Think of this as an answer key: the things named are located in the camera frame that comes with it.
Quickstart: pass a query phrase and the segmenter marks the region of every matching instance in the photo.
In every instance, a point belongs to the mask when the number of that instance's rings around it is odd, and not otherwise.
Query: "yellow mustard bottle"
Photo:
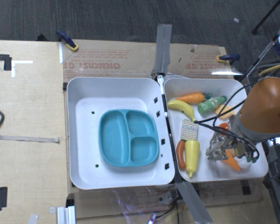
[[[194,172],[197,171],[199,159],[200,144],[196,140],[188,140],[185,143],[186,170],[192,178]]]

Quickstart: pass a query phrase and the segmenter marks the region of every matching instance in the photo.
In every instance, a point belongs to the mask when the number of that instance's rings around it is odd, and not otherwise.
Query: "teal tray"
[[[99,122],[99,146],[104,160],[113,166],[148,165],[159,154],[155,123],[142,111],[107,111]]]

